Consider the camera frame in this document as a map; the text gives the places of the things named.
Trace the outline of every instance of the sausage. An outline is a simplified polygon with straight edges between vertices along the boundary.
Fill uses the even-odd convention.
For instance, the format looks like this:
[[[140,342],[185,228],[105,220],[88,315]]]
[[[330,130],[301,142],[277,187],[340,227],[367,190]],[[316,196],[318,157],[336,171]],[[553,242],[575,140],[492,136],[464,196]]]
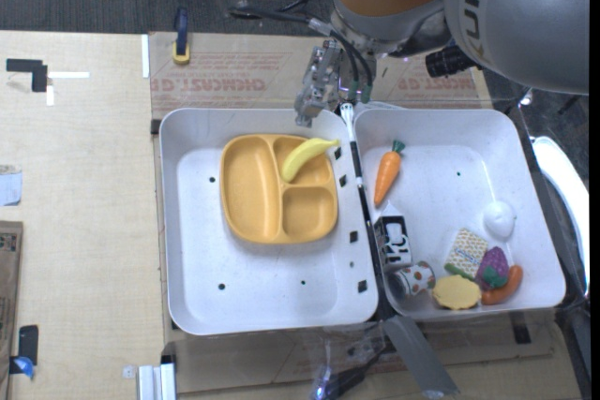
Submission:
[[[495,305],[503,302],[517,290],[523,279],[523,269],[513,265],[508,269],[508,281],[498,289],[487,290],[481,295],[481,304]]]

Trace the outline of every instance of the banana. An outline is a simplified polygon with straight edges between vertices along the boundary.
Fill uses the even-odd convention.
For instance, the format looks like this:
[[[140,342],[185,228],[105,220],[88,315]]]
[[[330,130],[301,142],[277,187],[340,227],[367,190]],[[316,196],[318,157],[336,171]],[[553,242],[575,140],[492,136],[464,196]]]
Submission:
[[[281,166],[281,178],[285,182],[291,182],[296,176],[296,173],[306,164],[311,158],[318,154],[322,154],[329,147],[339,145],[339,140],[326,141],[317,137],[303,141],[283,161]]]

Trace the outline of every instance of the cup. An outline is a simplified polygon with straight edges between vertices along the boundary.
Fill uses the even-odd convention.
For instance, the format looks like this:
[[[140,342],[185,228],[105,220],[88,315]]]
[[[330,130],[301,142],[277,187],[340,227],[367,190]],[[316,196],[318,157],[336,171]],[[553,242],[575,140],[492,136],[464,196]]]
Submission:
[[[388,286],[398,300],[414,297],[435,287],[435,274],[424,260],[404,267],[388,275]]]

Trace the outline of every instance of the carrot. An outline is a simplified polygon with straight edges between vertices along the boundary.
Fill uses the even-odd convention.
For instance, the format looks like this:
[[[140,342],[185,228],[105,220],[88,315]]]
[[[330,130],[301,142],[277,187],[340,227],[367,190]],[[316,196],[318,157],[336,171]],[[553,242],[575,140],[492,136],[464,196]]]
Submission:
[[[379,162],[377,179],[375,181],[374,200],[376,207],[382,202],[383,197],[385,197],[385,194],[400,172],[400,164],[402,163],[400,152],[403,148],[404,143],[401,141],[394,141],[392,150],[383,154],[382,159]]]
[[[508,269],[508,281],[498,289],[487,290],[481,295],[481,304],[495,305],[503,302],[517,290],[523,279],[523,269],[513,265]]]

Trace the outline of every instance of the yellow plate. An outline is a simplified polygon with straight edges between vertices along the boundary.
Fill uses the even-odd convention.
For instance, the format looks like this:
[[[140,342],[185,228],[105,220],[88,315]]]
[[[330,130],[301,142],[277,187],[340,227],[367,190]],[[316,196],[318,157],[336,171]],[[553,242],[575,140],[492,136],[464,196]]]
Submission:
[[[223,212],[240,238],[260,244],[298,244],[324,237],[338,221],[338,195],[325,154],[309,160],[290,183],[281,179],[286,156],[306,138],[257,134],[229,141],[221,155]]]

